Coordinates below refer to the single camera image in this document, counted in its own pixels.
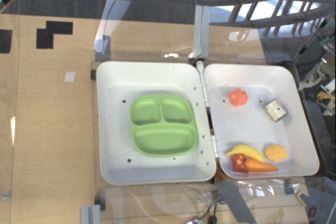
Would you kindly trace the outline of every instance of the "toy fruit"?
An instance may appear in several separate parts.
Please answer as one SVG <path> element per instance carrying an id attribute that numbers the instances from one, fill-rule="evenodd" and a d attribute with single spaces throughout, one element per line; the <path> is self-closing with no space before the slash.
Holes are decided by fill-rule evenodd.
<path id="1" fill-rule="evenodd" d="M 245 144 L 236 145 L 231 151 L 225 154 L 226 156 L 230 156 L 232 154 L 245 154 L 246 156 L 252 159 L 256 159 L 260 162 L 264 162 L 264 158 L 259 151 L 257 151 L 254 147 L 251 147 Z"/>
<path id="2" fill-rule="evenodd" d="M 242 91 L 240 88 L 237 88 L 236 90 L 229 92 L 229 98 L 232 105 L 243 105 L 247 102 L 247 93 Z"/>
<path id="3" fill-rule="evenodd" d="M 283 146 L 270 145 L 265 149 L 266 157 L 272 161 L 278 161 L 280 159 L 287 159 L 287 152 Z"/>
<path id="4" fill-rule="evenodd" d="M 248 173 L 248 169 L 246 168 L 244 164 L 244 161 L 246 161 L 244 154 L 236 154 L 235 156 L 232 156 L 231 161 L 232 161 L 233 171 L 245 173 L 245 174 Z"/>
<path id="5" fill-rule="evenodd" d="M 269 165 L 267 163 L 262 163 L 260 161 L 257 161 L 255 159 L 247 159 L 244 162 L 246 168 L 249 170 L 249 172 L 276 172 L 279 171 L 277 167 L 274 167 L 272 165 Z"/>

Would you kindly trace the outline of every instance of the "metal bracket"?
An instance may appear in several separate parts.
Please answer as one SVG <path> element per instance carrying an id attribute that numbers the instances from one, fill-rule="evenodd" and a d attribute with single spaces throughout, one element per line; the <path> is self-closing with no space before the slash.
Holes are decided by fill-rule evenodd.
<path id="1" fill-rule="evenodd" d="M 192 58 L 206 58 L 209 47 L 209 7 L 196 6 Z"/>
<path id="2" fill-rule="evenodd" d="M 217 144 L 216 144 L 216 137 L 212 135 L 211 140 L 212 140 L 212 147 L 214 148 L 215 158 L 219 158 Z"/>
<path id="3" fill-rule="evenodd" d="M 101 224 L 100 205 L 82 206 L 80 208 L 80 224 Z"/>

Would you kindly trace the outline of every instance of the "small box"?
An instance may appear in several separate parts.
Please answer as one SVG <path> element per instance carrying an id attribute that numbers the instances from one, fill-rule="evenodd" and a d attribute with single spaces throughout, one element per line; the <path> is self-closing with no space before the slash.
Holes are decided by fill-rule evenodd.
<path id="1" fill-rule="evenodd" d="M 270 101 L 265 106 L 265 110 L 274 121 L 282 119 L 287 114 L 287 111 L 280 105 L 277 99 Z"/>

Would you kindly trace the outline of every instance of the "black square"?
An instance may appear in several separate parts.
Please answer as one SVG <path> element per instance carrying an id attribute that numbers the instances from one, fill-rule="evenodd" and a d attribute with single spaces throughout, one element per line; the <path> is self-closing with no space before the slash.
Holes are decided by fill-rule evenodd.
<path id="1" fill-rule="evenodd" d="M 46 33 L 72 35 L 72 25 L 73 23 L 71 22 L 53 22 L 48 20 Z"/>
<path id="2" fill-rule="evenodd" d="M 36 48 L 37 49 L 53 49 L 53 34 L 48 34 L 46 29 L 37 29 L 36 33 Z"/>
<path id="3" fill-rule="evenodd" d="M 0 54 L 8 54 L 12 47 L 12 30 L 0 30 Z"/>

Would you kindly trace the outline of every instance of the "yellow banana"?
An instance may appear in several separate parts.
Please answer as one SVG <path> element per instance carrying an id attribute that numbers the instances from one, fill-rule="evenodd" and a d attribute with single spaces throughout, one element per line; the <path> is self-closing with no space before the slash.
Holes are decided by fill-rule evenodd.
<path id="1" fill-rule="evenodd" d="M 264 162 L 264 158 L 259 151 L 257 151 L 254 147 L 249 145 L 239 144 L 236 145 L 231 151 L 225 153 L 226 156 L 230 156 L 232 154 L 245 154 L 246 156 L 256 159 L 257 161 Z"/>

